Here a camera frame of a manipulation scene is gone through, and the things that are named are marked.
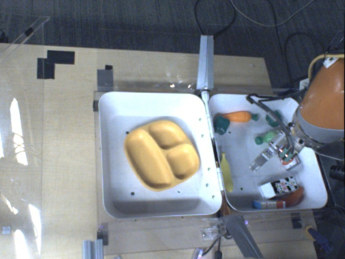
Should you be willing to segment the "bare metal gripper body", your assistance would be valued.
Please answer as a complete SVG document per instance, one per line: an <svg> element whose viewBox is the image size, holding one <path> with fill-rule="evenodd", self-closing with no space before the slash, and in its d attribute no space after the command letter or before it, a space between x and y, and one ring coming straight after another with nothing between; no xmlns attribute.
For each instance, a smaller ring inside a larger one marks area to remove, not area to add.
<svg viewBox="0 0 345 259"><path fill-rule="evenodd" d="M296 157L306 145L306 136L297 123L289 123L285 130L275 129L265 133L267 148L283 161Z"/></svg>

